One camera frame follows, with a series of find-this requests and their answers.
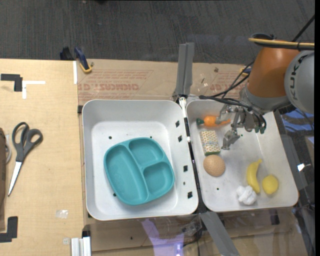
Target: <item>brown round object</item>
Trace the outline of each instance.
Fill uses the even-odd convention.
[[[221,176],[226,170],[225,161],[216,154],[206,156],[203,167],[208,174],[215,177]]]

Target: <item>scissor blade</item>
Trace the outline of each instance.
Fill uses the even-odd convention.
[[[11,191],[14,188],[14,185],[16,183],[16,180],[17,180],[21,165],[22,165],[22,162],[18,162],[18,161],[15,162],[15,167],[14,167],[12,178],[11,178],[11,182],[10,182],[8,196],[10,196]]]

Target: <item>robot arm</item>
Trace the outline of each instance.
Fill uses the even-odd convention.
[[[252,66],[248,82],[240,91],[240,102],[247,107],[232,108],[226,104],[216,123],[235,113],[231,130],[223,140],[222,149],[240,137],[237,128],[263,133],[266,122],[263,115],[293,105],[310,114],[314,113],[314,50],[298,51],[287,48],[264,47]]]

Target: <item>white tray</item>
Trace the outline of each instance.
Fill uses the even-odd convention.
[[[272,112],[264,115],[267,126],[264,134],[247,132],[238,128],[241,137],[230,146],[230,150],[221,150],[219,156],[225,162],[225,172],[219,177],[209,175],[204,167],[205,154],[202,148],[200,131],[215,130],[220,146],[223,145],[225,133],[230,130],[230,124],[219,127],[205,127],[196,124],[196,119],[205,116],[218,116],[223,104],[213,100],[190,101],[186,107],[189,121],[190,137],[199,175],[199,182],[204,204],[214,212],[231,212],[263,208],[280,208],[293,206],[298,201],[298,190],[290,169],[288,159],[282,144],[279,130]],[[238,201],[236,189],[247,186],[247,166],[262,159],[257,172],[260,182],[268,175],[278,178],[279,188],[273,195],[267,195],[261,188],[257,201],[245,205]]]
[[[197,209],[198,193],[179,105],[169,100],[91,100],[83,106],[82,122],[86,207],[93,218],[177,216]],[[104,154],[111,146],[138,137],[152,137],[160,144],[172,165],[175,183],[169,193],[156,200],[127,205],[113,196]]]

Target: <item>table surface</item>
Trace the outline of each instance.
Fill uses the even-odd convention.
[[[127,63],[115,61],[116,65]],[[12,242],[0,243],[0,253],[11,256],[70,255],[70,245],[66,241],[81,238],[88,221],[83,204],[81,115],[77,112],[78,86],[74,83],[74,62],[0,59],[0,64],[2,74],[20,74],[24,81],[45,81],[45,84],[27,85],[26,99],[22,98],[21,92],[13,90],[13,81],[0,81],[0,127],[4,133],[11,135],[13,128],[24,121],[31,129],[37,128],[43,134],[43,142],[29,153],[10,197],[5,198],[5,219],[18,216],[18,231],[17,238]],[[159,62],[158,65],[159,69],[165,69],[165,63]],[[7,165],[7,188],[15,167],[15,157],[16,151],[12,148],[11,160]],[[67,216],[58,215],[60,210],[66,210]],[[240,233],[247,235],[241,237],[237,225],[233,225],[235,228],[230,228],[229,234],[239,253],[308,255],[291,209],[285,209],[283,216],[290,216],[286,227],[278,230],[267,228],[262,232],[262,227],[256,225],[253,230],[256,235],[242,230]],[[113,235],[124,233],[124,229],[117,229],[117,223],[112,225],[110,232]],[[198,243],[187,245],[184,254],[194,255],[198,249],[201,255],[219,254],[210,236],[206,235]],[[156,255],[156,250],[146,246],[93,254]]]

